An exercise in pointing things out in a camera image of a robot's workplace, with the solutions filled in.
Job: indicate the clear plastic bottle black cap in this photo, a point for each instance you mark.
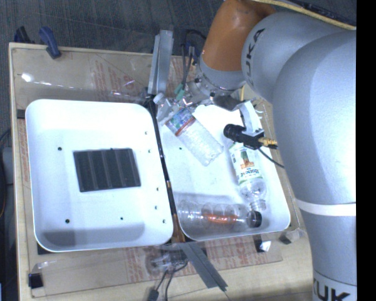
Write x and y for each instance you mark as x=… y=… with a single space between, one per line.
x=219 y=215

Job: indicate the brown cardboard board red print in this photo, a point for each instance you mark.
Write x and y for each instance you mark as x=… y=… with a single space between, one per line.
x=81 y=71

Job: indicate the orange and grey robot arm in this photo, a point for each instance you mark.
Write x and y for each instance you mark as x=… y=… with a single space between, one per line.
x=313 y=111

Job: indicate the clear plastic bottle white cap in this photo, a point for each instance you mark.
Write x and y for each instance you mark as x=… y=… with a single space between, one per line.
x=199 y=141

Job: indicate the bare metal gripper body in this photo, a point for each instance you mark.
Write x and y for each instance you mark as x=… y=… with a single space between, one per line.
x=206 y=92

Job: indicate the black cylinder on white bracket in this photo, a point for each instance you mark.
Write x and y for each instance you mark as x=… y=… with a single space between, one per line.
x=238 y=133

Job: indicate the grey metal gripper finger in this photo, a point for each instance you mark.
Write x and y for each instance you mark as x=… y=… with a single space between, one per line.
x=166 y=111
x=185 y=101

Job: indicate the white plastic tray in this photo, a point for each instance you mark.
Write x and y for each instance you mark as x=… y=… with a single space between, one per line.
x=219 y=180
x=91 y=121

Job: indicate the clear bottle white green label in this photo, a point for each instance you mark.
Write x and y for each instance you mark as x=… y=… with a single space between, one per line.
x=249 y=171

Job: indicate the black ribbed rectangular pad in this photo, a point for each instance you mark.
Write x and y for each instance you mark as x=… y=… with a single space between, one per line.
x=106 y=169

